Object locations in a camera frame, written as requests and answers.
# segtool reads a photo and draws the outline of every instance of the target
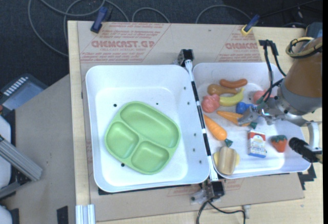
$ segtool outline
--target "banana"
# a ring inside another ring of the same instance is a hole
[[[233,96],[221,96],[220,97],[220,105],[224,107],[231,107],[241,102],[244,98],[244,90],[245,88],[241,88],[240,91]]]

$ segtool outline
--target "cardboard sheet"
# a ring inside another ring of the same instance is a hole
[[[199,210],[200,205],[190,202],[190,195],[200,189],[199,185],[117,194],[99,190],[93,176],[85,75],[96,65],[173,64],[181,49],[193,49],[194,65],[260,62],[253,34],[242,36],[242,26],[236,25],[156,23],[103,23],[96,34],[90,31],[92,24],[77,22],[90,196],[96,221]],[[297,173],[222,181],[226,194],[217,202],[219,207],[303,198]]]

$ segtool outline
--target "wooden table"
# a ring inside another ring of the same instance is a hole
[[[253,32],[256,40],[270,39],[276,43],[280,53],[280,66],[283,70],[287,71],[291,66],[292,60],[284,53],[284,49],[292,39],[303,36],[304,30],[297,28],[255,27]],[[76,21],[68,22],[68,33],[76,205],[85,206],[91,203],[91,199],[87,169],[83,100],[81,98],[81,76]],[[270,61],[274,63],[274,58],[271,56],[269,57]],[[322,120],[322,109],[317,110],[314,114],[307,115],[306,118],[312,120]],[[304,135],[305,138],[308,138],[308,133],[306,131],[304,132]],[[317,178],[314,182],[307,182],[305,184],[306,190],[304,192],[304,199],[252,205],[250,210],[250,219],[247,220],[247,223],[323,223],[322,164],[314,164],[314,168]],[[133,219],[103,221],[101,223],[194,223],[196,216],[197,212],[192,211]],[[218,221],[242,223],[242,216],[241,214],[228,215],[217,213],[215,210],[205,210],[202,213],[201,222],[217,223]]]

